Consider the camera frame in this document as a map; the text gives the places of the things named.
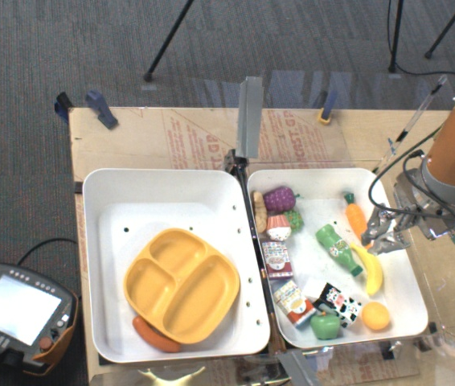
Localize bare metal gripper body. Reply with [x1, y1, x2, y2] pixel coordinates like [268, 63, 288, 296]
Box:
[387, 169, 455, 241]

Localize orange carrot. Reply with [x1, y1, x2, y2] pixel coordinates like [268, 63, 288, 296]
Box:
[342, 191, 374, 250]

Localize yellow banana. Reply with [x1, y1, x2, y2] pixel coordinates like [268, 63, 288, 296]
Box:
[349, 240, 385, 298]

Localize green bottle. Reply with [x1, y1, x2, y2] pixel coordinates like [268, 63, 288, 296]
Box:
[314, 223, 364, 278]

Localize white plastic tray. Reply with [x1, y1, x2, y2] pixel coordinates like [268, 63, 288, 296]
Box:
[82, 167, 272, 365]
[246, 167, 430, 351]

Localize orange ball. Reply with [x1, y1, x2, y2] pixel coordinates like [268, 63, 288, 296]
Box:
[360, 301, 391, 332]

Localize black and white cow carton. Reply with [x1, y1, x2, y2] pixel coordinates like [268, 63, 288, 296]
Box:
[312, 281, 363, 330]

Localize green broccoli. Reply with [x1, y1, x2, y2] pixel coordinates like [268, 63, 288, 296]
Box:
[283, 208, 305, 233]

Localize pink and white cupcake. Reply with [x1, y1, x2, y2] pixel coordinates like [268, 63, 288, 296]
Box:
[265, 214, 293, 242]

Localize purple grapes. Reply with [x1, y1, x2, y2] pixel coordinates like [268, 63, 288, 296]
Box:
[262, 186, 298, 214]

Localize green bell pepper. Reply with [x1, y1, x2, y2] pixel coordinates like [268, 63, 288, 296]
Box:
[309, 310, 342, 341]

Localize maroon soup carton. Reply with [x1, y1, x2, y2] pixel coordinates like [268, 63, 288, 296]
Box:
[260, 240, 295, 281]

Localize red and white carton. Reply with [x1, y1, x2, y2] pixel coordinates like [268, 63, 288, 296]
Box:
[272, 279, 318, 329]

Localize beige bread piece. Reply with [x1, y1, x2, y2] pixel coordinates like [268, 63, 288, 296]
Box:
[251, 190, 269, 234]

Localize yellow divided plate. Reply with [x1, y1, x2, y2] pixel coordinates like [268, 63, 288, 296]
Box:
[122, 227, 241, 346]

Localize orange-red sausage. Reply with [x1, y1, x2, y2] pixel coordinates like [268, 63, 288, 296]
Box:
[132, 315, 182, 354]

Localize brown cardboard board red print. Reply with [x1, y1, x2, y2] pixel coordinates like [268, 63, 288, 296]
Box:
[68, 106, 455, 386]

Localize black block with thin wires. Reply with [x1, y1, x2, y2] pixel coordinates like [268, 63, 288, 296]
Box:
[223, 148, 249, 177]

